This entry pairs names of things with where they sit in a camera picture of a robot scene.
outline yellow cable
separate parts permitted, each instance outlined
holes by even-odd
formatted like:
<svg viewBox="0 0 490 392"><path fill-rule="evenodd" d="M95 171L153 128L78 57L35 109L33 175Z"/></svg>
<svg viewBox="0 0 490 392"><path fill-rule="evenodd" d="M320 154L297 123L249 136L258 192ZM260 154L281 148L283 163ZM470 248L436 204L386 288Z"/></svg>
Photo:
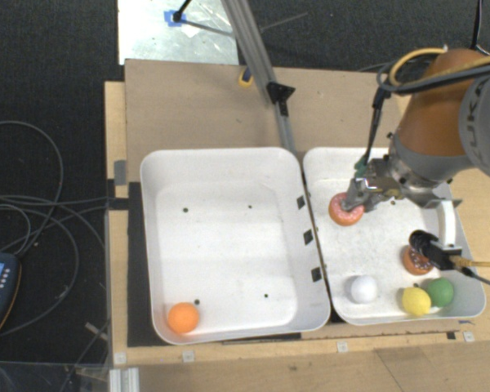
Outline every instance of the yellow cable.
<svg viewBox="0 0 490 392"><path fill-rule="evenodd" d="M450 260L459 267L490 267L490 261L472 261L461 256L451 256Z"/></svg>
<svg viewBox="0 0 490 392"><path fill-rule="evenodd" d="M438 55L438 54L444 54L445 52L446 50L444 50L443 48L422 48L422 49L416 49L415 51L409 52L407 55L402 56L398 60L398 62L396 62L392 66L392 69L390 69L389 72L390 84L392 84L393 86L401 86L402 83L396 79L395 74L397 74L399 69L403 67L410 60L413 60L418 56Z"/></svg>
<svg viewBox="0 0 490 392"><path fill-rule="evenodd" d="M395 74L403 67L407 62L412 60L413 58L417 58L418 56L423 56L423 55L430 55L430 54L442 54L444 53L445 50L443 48L423 48L419 49L416 51L412 51L405 55L403 58L401 58L398 62L396 62L393 66L392 69L389 72L389 82L393 86L401 86L402 83L399 82ZM466 71L467 69L473 69L476 67L482 67L483 65L488 65L490 64L490 56L485 56L484 58L479 58L478 60L474 60L471 62L467 62L462 65L458 65L457 67L453 67L451 69L444 69L443 71L439 71L436 74L430 75L427 78L421 78L419 80L413 81L413 82L407 82L406 84L419 84L421 81L426 80L426 79L431 79L434 77L441 77L447 74L454 74L454 73L459 73L461 71Z"/></svg>

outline white tray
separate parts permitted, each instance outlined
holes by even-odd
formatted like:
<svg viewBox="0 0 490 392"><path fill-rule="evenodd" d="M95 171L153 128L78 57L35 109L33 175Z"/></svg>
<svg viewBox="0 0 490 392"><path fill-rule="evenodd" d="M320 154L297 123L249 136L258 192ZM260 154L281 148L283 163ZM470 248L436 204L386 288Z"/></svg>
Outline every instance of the white tray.
<svg viewBox="0 0 490 392"><path fill-rule="evenodd" d="M392 323L418 319L401 307L401 289L414 283L424 287L441 275L454 285L452 303L434 310L421 319L469 318L480 314L486 300L480 282L456 271L433 269L424 276L413 276L403 267L401 254L408 237L415 229L438 234L438 219L434 210L420 209L407 199L380 203L375 211L365 213L350 227L335 224L328 215L333 195L345 192L354 174L354 164L365 149L317 148L304 158L305 178L323 262L336 312L348 323L356 325ZM386 149L374 149L373 157L387 154ZM451 198L450 189L442 185L438 196ZM465 234L457 217L457 245L463 256L471 258ZM350 284L362 274L376 279L379 294L370 304L354 303Z"/></svg>
<svg viewBox="0 0 490 392"><path fill-rule="evenodd" d="M165 341L302 332L327 322L330 301L292 154L157 151L140 177L153 323ZM195 301L199 325L175 334L168 310Z"/></svg>

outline green ball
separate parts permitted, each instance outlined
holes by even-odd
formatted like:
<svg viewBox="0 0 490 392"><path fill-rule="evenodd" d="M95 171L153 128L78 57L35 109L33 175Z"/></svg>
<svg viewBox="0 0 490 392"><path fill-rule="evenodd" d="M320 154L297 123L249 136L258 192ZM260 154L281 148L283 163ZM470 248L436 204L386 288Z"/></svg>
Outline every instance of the green ball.
<svg viewBox="0 0 490 392"><path fill-rule="evenodd" d="M432 300L432 306L442 308L452 302L454 286L447 278L437 278L428 283L426 292Z"/></svg>

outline white ball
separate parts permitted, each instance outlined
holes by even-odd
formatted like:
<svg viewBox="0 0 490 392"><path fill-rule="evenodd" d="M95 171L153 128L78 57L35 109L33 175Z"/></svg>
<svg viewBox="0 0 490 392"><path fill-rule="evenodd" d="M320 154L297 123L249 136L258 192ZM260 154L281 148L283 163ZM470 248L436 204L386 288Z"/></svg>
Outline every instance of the white ball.
<svg viewBox="0 0 490 392"><path fill-rule="evenodd" d="M368 304L377 297L377 283L371 276L359 276L350 288L352 298L359 304Z"/></svg>

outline wooden table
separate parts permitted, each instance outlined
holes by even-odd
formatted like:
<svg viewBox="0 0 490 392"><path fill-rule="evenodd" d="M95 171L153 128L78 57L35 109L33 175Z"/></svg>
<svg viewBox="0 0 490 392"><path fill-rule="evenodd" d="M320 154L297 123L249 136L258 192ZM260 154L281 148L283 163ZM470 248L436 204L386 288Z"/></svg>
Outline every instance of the wooden table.
<svg viewBox="0 0 490 392"><path fill-rule="evenodd" d="M276 69L296 87L289 100L298 156L315 146L364 146L376 89L369 73ZM237 85L239 67L129 60L125 82L105 84L108 178L117 198L139 181L156 149L279 145L274 113L257 89ZM385 105L376 146L387 146L404 99ZM473 256L490 261L490 179L462 172L452 184ZM355 327L328 324L297 341L127 345L127 211L109 217L109 293L115 367L140 366L141 390L490 390L487 306L466 321ZM490 269L479 273L490 278ZM192 358L193 363L183 363Z"/></svg>

